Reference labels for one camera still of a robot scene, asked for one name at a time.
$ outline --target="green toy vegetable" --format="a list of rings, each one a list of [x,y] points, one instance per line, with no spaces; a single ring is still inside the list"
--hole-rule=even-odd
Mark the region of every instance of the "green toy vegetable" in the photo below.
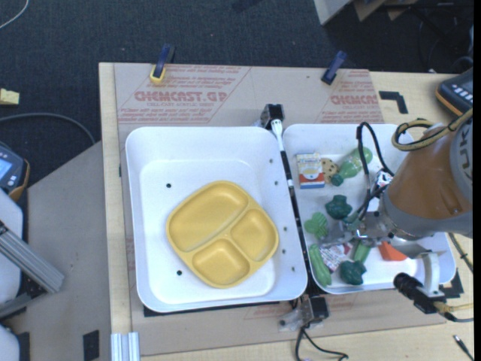
[[[335,195],[330,202],[325,204],[325,210],[335,220],[342,220],[352,211],[352,206],[346,200],[346,196]]]
[[[373,153],[367,147],[363,147],[363,153],[366,159],[366,163],[371,163],[373,160]],[[339,168],[337,174],[332,175],[331,183],[335,186],[340,186],[344,179],[348,177],[355,177],[358,172],[362,171],[362,161],[359,154],[359,149],[354,149],[350,155],[344,160]]]
[[[304,228],[307,232],[314,234],[316,238],[320,239],[328,234],[328,220],[324,214],[314,213],[309,220],[306,220]]]
[[[361,261],[344,261],[340,264],[340,278],[349,285],[362,285],[366,268]]]
[[[367,246],[366,244],[363,244],[362,241],[359,241],[357,246],[355,247],[353,259],[355,261],[365,263],[366,259],[369,256],[370,251],[371,251],[371,246]]]
[[[312,244],[309,246],[309,258],[310,264],[313,267],[314,275],[321,286],[328,286],[332,284],[332,276],[329,268],[325,265],[322,259],[321,252],[319,251],[319,246],[317,244]]]

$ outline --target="small box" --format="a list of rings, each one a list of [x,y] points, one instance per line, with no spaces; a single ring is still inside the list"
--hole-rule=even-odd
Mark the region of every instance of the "small box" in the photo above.
[[[296,155],[299,172],[299,185],[302,189],[315,189],[325,186],[319,153],[299,153]]]
[[[349,252],[352,249],[352,244],[335,244],[330,247],[321,247],[321,256],[325,265],[334,273],[339,265],[349,259]]]
[[[14,91],[0,89],[0,105],[18,105],[20,103],[20,94]]]

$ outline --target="yellow plate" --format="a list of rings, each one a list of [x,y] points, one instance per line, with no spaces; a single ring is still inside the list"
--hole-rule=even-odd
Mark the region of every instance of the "yellow plate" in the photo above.
[[[267,262],[279,235],[271,218],[244,189],[219,180],[202,187],[168,216],[168,240],[206,284],[233,287]]]

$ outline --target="yellow clamp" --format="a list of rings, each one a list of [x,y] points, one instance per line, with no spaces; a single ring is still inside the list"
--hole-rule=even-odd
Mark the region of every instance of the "yellow clamp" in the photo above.
[[[159,84],[165,76],[165,63],[169,62],[173,56],[173,47],[170,44],[164,44],[160,52],[159,61],[152,67],[150,72],[150,81]]]

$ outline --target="gray carpet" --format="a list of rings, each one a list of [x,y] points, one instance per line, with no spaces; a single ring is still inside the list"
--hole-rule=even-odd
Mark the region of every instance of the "gray carpet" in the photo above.
[[[0,0],[0,25],[23,2]],[[321,26],[313,0],[30,0],[0,29],[0,87],[21,95],[0,118],[61,114],[99,140],[98,64],[155,62],[164,43],[183,64],[323,68],[343,50],[347,68],[455,72],[467,54],[473,0],[419,4],[444,2],[462,7],[422,9],[441,28],[440,41],[415,14],[391,21],[378,11],[361,23],[352,5]],[[79,127],[46,117],[0,122],[0,142],[30,161],[31,184],[91,144]]]

